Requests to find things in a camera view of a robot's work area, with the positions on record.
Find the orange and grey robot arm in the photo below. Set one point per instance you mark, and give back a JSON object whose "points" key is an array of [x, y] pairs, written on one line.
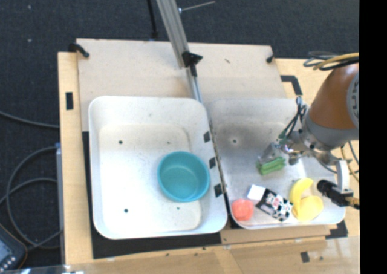
{"points": [[332, 100]]}

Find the green ridged toy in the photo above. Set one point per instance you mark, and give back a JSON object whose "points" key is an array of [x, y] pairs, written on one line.
{"points": [[270, 167]]}

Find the thin black and white rod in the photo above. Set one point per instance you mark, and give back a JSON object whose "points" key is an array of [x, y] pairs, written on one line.
{"points": [[218, 161]]}

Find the black cylinder on white bracket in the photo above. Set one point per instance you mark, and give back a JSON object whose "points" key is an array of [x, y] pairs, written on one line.
{"points": [[332, 192]]}

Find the teal bowl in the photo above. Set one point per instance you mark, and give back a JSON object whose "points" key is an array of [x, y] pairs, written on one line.
{"points": [[183, 179]]}

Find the orange-pink round toy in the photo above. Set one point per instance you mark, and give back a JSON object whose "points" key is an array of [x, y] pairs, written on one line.
{"points": [[242, 210]]}

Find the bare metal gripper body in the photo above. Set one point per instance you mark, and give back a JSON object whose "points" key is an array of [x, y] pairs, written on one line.
{"points": [[313, 147]]}

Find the yellow curved toy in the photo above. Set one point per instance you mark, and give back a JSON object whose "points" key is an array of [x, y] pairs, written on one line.
{"points": [[308, 207]]}

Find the black and white cow-print carton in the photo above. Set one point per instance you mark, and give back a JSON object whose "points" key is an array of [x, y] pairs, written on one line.
{"points": [[273, 203]]}

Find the white plastic tray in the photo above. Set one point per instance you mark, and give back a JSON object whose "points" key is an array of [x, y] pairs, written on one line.
{"points": [[136, 176], [248, 152]]}

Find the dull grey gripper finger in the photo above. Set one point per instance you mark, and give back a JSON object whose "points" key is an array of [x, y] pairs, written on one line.
{"points": [[269, 152], [294, 158]]}

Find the pale flat board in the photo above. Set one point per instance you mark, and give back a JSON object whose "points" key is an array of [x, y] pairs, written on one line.
{"points": [[136, 70]]}

